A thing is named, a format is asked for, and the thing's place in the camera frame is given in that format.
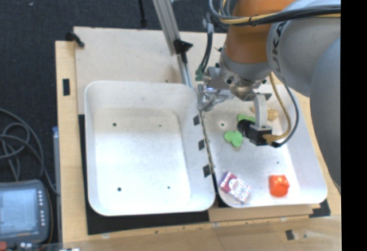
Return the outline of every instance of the red package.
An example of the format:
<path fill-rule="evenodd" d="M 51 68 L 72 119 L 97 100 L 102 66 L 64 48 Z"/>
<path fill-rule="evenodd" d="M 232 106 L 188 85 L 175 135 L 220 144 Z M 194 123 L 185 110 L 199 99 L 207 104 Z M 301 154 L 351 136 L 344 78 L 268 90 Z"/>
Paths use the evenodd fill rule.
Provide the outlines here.
<path fill-rule="evenodd" d="M 252 187 L 229 171 L 225 174 L 219 185 L 219 189 L 230 195 L 236 201 L 245 203 Z"/>

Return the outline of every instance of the aluminum rod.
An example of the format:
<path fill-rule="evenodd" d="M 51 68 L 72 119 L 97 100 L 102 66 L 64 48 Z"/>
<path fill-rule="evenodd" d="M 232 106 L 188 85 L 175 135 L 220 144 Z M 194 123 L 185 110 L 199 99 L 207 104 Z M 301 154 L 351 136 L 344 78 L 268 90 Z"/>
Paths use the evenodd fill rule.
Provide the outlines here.
<path fill-rule="evenodd" d="M 174 16 L 171 0 L 153 0 L 155 11 L 161 24 L 171 55 L 177 54 L 174 41 L 180 40 L 176 18 Z M 178 66 L 184 84 L 192 87 L 188 65 L 178 56 Z"/>

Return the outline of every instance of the black clamp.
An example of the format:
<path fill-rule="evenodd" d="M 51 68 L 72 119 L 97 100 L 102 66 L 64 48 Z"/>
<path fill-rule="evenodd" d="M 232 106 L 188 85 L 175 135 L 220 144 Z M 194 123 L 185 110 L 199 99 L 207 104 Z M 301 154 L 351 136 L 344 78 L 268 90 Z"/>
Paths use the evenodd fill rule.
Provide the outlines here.
<path fill-rule="evenodd" d="M 267 141 L 263 138 L 263 135 L 271 134 L 272 129 L 270 127 L 256 129 L 253 127 L 253 125 L 255 125 L 254 121 L 240 120 L 237 124 L 237 129 L 243 136 L 246 136 L 253 144 L 257 146 L 268 145 Z"/>
<path fill-rule="evenodd" d="M 76 43 L 78 43 L 79 47 L 84 47 L 84 42 L 82 42 L 79 38 L 79 36 L 77 34 L 75 34 L 74 32 L 70 31 L 66 34 L 65 36 L 65 40 L 66 41 L 75 41 Z"/>
<path fill-rule="evenodd" d="M 256 17 L 256 16 L 258 16 L 258 15 L 252 15 L 252 16 L 248 19 L 248 24 L 249 24 L 250 26 L 252 26 L 252 27 L 255 27 L 255 26 L 256 26 L 256 25 L 255 25 L 255 23 L 251 21 L 251 20 L 252 20 L 252 18 L 253 18 L 253 17 Z"/>
<path fill-rule="evenodd" d="M 180 39 L 176 39 L 175 41 L 173 41 L 173 45 L 176 50 L 176 53 L 181 55 L 182 62 L 187 64 L 188 57 L 186 55 L 186 52 L 193 46 L 193 44 L 182 41 Z"/>

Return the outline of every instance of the black mat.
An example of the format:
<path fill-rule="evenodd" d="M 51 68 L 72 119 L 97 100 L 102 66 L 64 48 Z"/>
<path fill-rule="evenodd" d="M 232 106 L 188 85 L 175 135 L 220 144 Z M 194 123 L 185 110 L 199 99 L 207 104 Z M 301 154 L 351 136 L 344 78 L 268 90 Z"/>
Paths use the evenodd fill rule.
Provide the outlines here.
<path fill-rule="evenodd" d="M 101 234 L 120 230 L 151 228 L 158 226 L 184 225 L 187 223 L 208 222 L 207 211 L 189 213 L 171 213 L 154 215 L 128 215 L 105 217 L 93 210 L 88 201 L 87 171 L 85 162 L 85 117 L 79 115 L 80 145 L 83 163 L 83 179 L 85 191 L 85 208 L 88 234 Z"/>

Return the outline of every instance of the black cable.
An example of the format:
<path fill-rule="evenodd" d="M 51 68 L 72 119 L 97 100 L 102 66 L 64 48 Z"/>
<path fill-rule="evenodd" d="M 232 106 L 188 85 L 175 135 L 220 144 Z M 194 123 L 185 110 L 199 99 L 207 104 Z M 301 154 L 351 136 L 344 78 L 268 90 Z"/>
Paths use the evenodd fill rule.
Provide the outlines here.
<path fill-rule="evenodd" d="M 4 152 L 4 155 L 0 155 L 0 160 L 2 159 L 7 159 L 10 160 L 10 158 L 15 158 L 15 160 L 17 161 L 17 170 L 15 170 L 15 167 L 13 165 L 13 162 L 11 163 L 11 170 L 13 172 L 14 175 L 14 179 L 15 180 L 19 180 L 19 176 L 20 176 L 20 162 L 18 160 L 18 155 L 20 153 L 22 153 L 24 151 L 25 148 L 29 149 L 30 152 L 35 156 L 35 158 L 37 159 L 37 161 L 40 163 L 40 172 L 39 172 L 39 176 L 40 178 L 42 178 L 43 176 L 46 177 L 50 188 L 52 189 L 52 191 L 56 194 L 59 195 L 59 193 L 56 191 L 54 184 L 52 183 L 52 180 L 48 174 L 48 172 L 45 169 L 45 162 L 44 162 L 44 150 L 42 148 L 41 142 L 37 136 L 37 134 L 33 131 L 33 129 L 24 121 L 22 120 L 20 117 L 16 116 L 15 114 L 0 108 L 0 113 L 11 117 L 12 119 L 15 119 L 17 122 L 11 123 L 9 124 L 4 130 L 3 132 L 0 134 L 0 144 L 2 145 L 2 150 Z M 26 132 L 26 137 L 24 139 L 18 137 L 18 136 L 14 136 L 9 134 L 9 131 L 11 128 L 13 127 L 21 127 L 25 132 Z M 30 140 L 33 137 L 33 139 L 36 141 L 36 145 L 38 150 L 36 150 L 33 146 L 31 146 Z M 16 141 L 17 143 L 21 144 L 20 148 L 13 148 L 13 146 L 11 146 L 9 144 L 9 140 L 12 141 Z"/>
<path fill-rule="evenodd" d="M 278 23 L 289 21 L 292 19 L 302 19 L 302 18 L 310 18 L 316 17 L 318 15 L 330 15 L 330 14 L 338 14 L 341 12 L 340 6 L 330 7 L 330 6 L 322 6 L 322 7 L 304 7 L 302 9 L 290 10 L 290 11 L 281 11 L 280 13 L 269 15 L 262 19 L 256 19 L 256 16 L 250 17 L 248 22 L 244 23 L 233 23 L 236 26 L 256 26 L 256 25 L 264 25 L 270 23 Z"/>
<path fill-rule="evenodd" d="M 293 126 L 293 129 L 292 131 L 289 133 L 289 135 L 280 143 L 274 141 L 271 143 L 271 146 L 275 147 L 275 148 L 278 148 L 280 146 L 283 146 L 284 144 L 286 144 L 293 136 L 293 134 L 295 133 L 297 127 L 298 127 L 298 123 L 299 123 L 299 109 L 298 109 L 298 106 L 297 106 L 297 103 L 296 103 L 296 100 L 292 94 L 292 92 L 290 91 L 290 89 L 288 88 L 288 86 L 284 85 L 284 87 L 286 87 L 286 90 L 288 92 L 288 94 L 290 95 L 290 98 L 293 102 L 293 105 L 294 105 L 294 108 L 295 108 L 295 113 L 296 113 L 296 121 L 295 121 L 295 124 Z"/>
<path fill-rule="evenodd" d="M 226 28 L 225 26 L 227 26 L 227 24 L 222 23 L 221 21 L 218 20 L 217 17 L 215 17 L 214 15 L 210 16 L 210 20 L 213 23 L 214 28 L 219 28 L 221 29 L 223 32 L 227 33 L 228 28 Z"/>
<path fill-rule="evenodd" d="M 204 56 L 202 58 L 202 61 L 200 65 L 202 66 L 202 72 L 205 72 L 206 67 L 208 66 L 210 53 L 212 51 L 212 45 L 213 45 L 213 33 L 214 33 L 214 26 L 210 18 L 210 14 L 206 14 L 206 18 L 204 19 L 206 23 L 206 34 L 207 34 L 207 42 L 206 42 L 206 49 Z"/>

